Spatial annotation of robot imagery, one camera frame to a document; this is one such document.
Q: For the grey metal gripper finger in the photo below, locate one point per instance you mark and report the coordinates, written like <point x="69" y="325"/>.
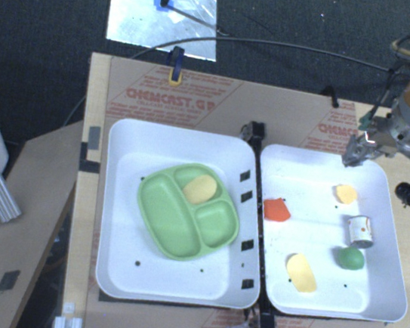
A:
<point x="365" y="156"/>
<point x="351" y="155"/>

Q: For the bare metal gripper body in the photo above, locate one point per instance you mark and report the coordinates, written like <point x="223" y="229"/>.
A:
<point x="386" y="138"/>

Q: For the small yellow toy food piece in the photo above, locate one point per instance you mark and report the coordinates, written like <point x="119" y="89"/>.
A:
<point x="346" y="194"/>

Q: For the small white can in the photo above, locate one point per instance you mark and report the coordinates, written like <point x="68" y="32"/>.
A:
<point x="361" y="231"/>

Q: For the white plastic tray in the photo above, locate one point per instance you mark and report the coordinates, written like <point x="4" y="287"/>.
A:
<point x="331" y="235"/>
<point x="181" y="217"/>

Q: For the orange toy food piece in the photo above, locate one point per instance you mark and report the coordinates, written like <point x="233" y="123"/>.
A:
<point x="276" y="210"/>

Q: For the green round toy food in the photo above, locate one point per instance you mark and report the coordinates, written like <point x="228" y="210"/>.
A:
<point x="350" y="257"/>

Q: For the thin black rod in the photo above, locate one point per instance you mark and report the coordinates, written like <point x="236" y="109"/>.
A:
<point x="260" y="206"/>

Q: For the long yellow toy food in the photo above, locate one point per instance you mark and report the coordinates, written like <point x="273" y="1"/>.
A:
<point x="301" y="273"/>

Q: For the brown cardboard board red print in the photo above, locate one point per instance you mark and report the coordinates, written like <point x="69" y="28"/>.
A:
<point x="213" y="107"/>

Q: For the yellow oval toy food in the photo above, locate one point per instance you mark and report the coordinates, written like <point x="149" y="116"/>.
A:
<point x="200" y="189"/>

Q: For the green divided plate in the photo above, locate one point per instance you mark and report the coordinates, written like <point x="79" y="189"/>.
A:
<point x="182" y="213"/>

